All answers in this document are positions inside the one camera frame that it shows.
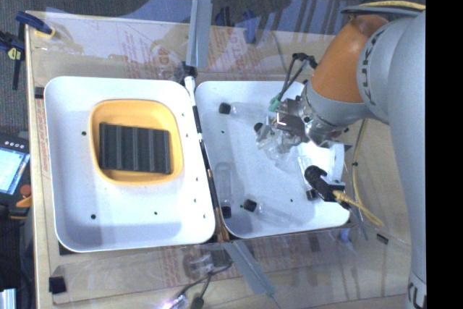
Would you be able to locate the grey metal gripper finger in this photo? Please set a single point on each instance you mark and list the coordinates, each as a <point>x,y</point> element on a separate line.
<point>267,132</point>
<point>287,145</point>

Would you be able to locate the white plastic tray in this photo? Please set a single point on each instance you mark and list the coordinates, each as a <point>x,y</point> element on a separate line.
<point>119,213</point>
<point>249,170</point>

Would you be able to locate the orange plate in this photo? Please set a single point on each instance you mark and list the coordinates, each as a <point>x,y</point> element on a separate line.
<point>135,108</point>

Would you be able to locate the thin black and white rod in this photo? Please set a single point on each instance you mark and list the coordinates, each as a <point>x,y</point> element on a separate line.
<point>202,141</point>

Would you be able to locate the black ribbed rectangular block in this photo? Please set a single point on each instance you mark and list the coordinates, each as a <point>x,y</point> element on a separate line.
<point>134,148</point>

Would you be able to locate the brown cardboard board red print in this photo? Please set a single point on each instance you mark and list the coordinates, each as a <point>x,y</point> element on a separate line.
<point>119,43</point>

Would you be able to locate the black cylinder on white bracket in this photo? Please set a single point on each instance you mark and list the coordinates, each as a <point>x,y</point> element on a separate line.
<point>323,184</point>

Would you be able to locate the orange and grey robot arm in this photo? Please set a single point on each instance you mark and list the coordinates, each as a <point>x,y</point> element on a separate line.
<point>394,90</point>

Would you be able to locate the clear plastic bottle black cap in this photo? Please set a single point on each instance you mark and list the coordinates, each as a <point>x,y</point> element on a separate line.
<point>238,108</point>
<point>310,193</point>
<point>224,184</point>
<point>267,213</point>

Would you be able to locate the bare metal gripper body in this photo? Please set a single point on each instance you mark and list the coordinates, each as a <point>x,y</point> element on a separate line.
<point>294,119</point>

